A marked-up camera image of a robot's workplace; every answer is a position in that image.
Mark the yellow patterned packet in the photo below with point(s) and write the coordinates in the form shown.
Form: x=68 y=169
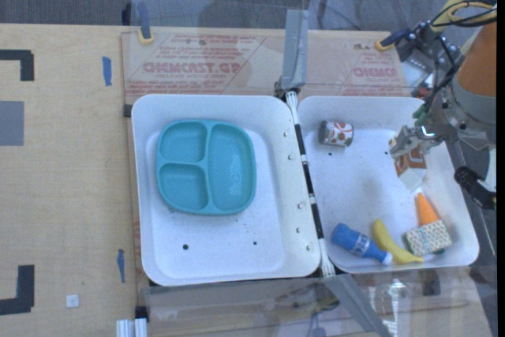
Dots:
x=428 y=237

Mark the brown cardboard board red print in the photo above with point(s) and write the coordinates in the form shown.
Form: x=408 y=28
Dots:
x=236 y=63

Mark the white plastic tray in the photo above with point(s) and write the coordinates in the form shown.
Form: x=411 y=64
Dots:
x=355 y=185
x=221 y=248

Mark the black cylinder on white bracket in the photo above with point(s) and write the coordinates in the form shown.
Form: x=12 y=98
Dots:
x=471 y=180

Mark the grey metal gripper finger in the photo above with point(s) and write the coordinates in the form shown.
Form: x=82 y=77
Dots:
x=425 y=140
x=400 y=142

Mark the orange carrot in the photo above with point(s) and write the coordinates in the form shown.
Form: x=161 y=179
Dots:
x=426 y=211

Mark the white can with red print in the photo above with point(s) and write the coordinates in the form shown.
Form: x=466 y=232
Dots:
x=337 y=133

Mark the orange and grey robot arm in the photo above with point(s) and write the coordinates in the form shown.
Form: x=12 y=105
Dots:
x=478 y=63

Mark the blue divided plate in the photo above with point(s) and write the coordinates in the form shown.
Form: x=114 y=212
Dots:
x=205 y=165

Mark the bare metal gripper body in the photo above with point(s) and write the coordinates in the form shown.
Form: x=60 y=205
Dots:
x=453 y=128

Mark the blue bottle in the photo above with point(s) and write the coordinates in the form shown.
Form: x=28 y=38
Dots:
x=353 y=242

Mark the yellow banana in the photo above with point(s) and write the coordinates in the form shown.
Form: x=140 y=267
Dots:
x=388 y=242

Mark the orange and white carton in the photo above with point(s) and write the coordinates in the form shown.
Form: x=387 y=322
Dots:
x=410 y=171

